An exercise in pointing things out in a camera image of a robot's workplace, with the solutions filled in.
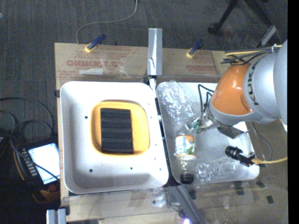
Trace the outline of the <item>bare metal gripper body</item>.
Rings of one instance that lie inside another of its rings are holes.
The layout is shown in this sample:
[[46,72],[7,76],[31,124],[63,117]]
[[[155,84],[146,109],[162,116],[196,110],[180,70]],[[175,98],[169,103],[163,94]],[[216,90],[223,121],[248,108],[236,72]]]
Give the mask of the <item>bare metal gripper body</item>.
[[221,134],[226,135],[232,139],[235,139],[245,133],[244,131],[233,126],[227,126],[220,123],[213,116],[204,116],[202,120],[202,132],[207,132],[212,129],[218,130]]

